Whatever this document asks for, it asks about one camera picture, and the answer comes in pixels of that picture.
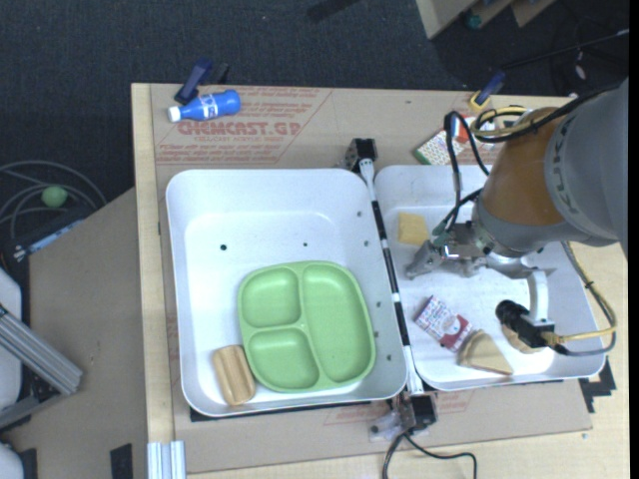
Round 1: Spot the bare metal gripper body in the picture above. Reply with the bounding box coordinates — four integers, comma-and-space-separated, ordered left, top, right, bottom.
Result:
437, 221, 500, 268

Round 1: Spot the white plastic tray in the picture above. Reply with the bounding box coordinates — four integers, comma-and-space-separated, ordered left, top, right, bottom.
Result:
164, 167, 410, 418
372, 163, 608, 393

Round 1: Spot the yellow cheese block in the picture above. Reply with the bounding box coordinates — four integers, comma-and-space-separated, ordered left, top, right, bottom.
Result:
396, 212, 431, 247

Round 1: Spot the thin black and white rod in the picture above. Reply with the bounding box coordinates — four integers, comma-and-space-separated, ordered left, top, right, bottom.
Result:
358, 159, 419, 394

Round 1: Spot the red and white carton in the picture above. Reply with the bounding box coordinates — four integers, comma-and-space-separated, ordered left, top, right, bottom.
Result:
413, 294, 474, 353

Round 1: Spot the tan biscuit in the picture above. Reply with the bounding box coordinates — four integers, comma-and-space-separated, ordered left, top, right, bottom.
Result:
500, 323, 536, 355

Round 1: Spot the tan pizza slice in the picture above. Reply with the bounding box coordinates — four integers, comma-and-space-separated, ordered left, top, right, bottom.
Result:
455, 328, 515, 376

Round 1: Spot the colourful patterned packet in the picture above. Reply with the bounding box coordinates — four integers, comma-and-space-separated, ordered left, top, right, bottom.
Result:
412, 128, 469, 167

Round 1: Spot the green divided plate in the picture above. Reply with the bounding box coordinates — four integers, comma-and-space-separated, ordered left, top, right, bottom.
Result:
237, 259, 377, 394

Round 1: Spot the brown cardboard board red print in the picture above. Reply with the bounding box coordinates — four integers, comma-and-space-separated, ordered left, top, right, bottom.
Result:
149, 83, 594, 474

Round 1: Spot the tan bread bun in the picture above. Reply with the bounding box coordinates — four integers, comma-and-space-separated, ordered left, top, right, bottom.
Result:
211, 344, 258, 407

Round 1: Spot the blue bottle white cap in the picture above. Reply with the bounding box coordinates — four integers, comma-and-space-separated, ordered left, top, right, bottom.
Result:
167, 89, 243, 124

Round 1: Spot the green ball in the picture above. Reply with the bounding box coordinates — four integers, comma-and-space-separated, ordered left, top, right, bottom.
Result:
40, 185, 69, 209

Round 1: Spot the black cylinder on white bracket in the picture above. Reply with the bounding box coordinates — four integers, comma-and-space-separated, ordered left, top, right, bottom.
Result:
486, 251, 558, 354

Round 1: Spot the black block with thin wires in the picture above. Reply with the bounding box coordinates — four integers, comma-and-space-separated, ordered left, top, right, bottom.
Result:
397, 391, 440, 434
342, 137, 378, 172

